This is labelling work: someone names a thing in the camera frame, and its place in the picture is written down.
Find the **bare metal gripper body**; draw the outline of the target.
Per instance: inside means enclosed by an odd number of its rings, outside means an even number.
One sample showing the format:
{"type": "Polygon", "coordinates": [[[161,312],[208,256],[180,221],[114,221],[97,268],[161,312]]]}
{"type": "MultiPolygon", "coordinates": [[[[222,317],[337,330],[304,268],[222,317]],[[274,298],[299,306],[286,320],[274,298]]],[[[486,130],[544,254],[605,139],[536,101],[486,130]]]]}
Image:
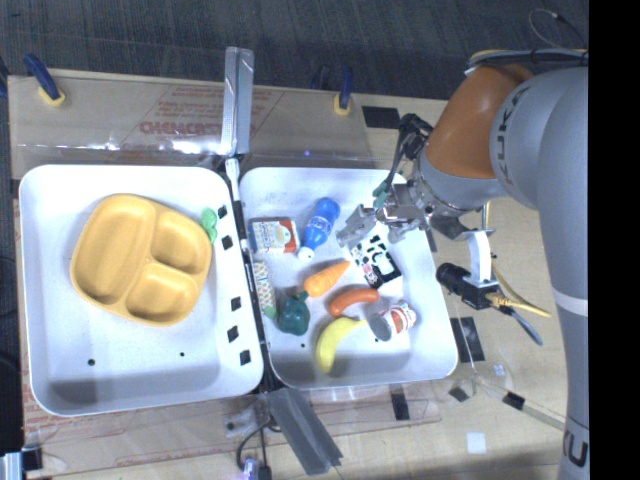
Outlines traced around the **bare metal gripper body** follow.
{"type": "Polygon", "coordinates": [[[376,218],[383,224],[401,230],[429,229],[435,207],[436,196],[422,181],[383,181],[374,190],[376,218]]]}

